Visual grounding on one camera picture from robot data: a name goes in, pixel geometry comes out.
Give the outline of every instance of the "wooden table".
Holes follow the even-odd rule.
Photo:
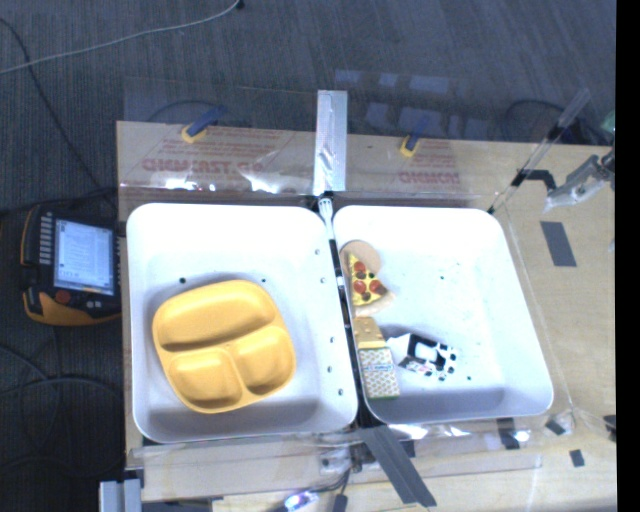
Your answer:
[[[141,169],[142,158],[154,157],[153,152],[162,147],[160,141],[166,140],[170,128],[119,123],[121,182],[132,177],[136,165]],[[253,142],[257,132],[248,130]],[[208,136],[215,140],[215,130]],[[286,162],[304,163],[313,155],[313,134],[285,133],[279,140],[276,151],[282,169],[287,167]],[[418,163],[411,167],[398,154],[398,144],[398,140],[390,137],[349,136],[347,168],[352,172],[351,183],[374,196],[384,190],[422,194],[433,187],[438,192],[431,195],[433,201],[464,202],[464,206],[485,210],[535,147],[425,141],[417,155]],[[567,174],[589,156],[603,156],[608,150],[557,145],[540,162],[540,167],[550,170],[561,185]],[[251,158],[261,161],[260,155]],[[312,166],[310,161],[298,171],[297,186],[304,187]],[[132,184],[133,180],[129,187],[121,188],[123,221],[137,204],[168,197],[166,191],[160,194],[153,189],[138,188],[140,181],[136,186]],[[535,428],[530,431],[529,440],[518,450],[505,450],[500,443],[496,444],[495,436],[484,425],[470,436],[428,437],[417,443],[415,465],[434,494],[437,509],[443,512],[557,512],[617,507],[616,443],[610,435],[611,425],[603,420],[604,416],[616,414],[614,193],[606,186],[589,201],[543,214],[545,196],[541,181],[527,180],[495,216],[510,243],[552,373],[555,415],[533,422]],[[554,265],[541,222],[561,223],[575,266]],[[321,461],[332,450],[319,450],[304,438],[143,447],[142,435],[131,414],[125,245],[122,271],[126,444],[129,467],[143,469],[143,501],[223,496],[213,502],[213,510],[267,511],[281,505],[296,490],[334,481],[337,473],[324,470]],[[558,435],[557,430],[545,426],[550,419],[557,420],[554,424],[564,425],[565,433]],[[403,504],[375,464],[359,473],[353,472],[345,493],[351,512],[422,509]],[[330,511],[334,494],[320,493],[320,499],[305,510]]]

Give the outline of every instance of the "black floor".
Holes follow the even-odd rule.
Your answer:
[[[62,56],[231,5],[0,0],[0,510],[98,510],[121,476],[120,322],[30,320],[19,264],[33,203],[100,190],[81,211],[114,212],[117,120],[186,123],[224,98],[222,124],[313,130],[316,91],[341,89],[351,133],[406,133],[408,108],[429,137],[538,142],[586,88],[561,143],[611,143],[614,0],[246,0]]]

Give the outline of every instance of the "blue clamp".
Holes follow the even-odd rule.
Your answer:
[[[416,150],[418,149],[418,141],[420,137],[422,137],[422,133],[427,127],[429,120],[427,116],[422,116],[420,120],[416,123],[413,128],[413,131],[410,135],[407,135],[402,141],[402,145],[400,146],[400,153],[404,156],[413,156]]]
[[[226,113],[227,108],[224,105],[219,105],[208,110],[193,123],[182,129],[182,138],[185,142],[193,144],[196,140],[204,137],[207,126],[218,124],[220,118]]]

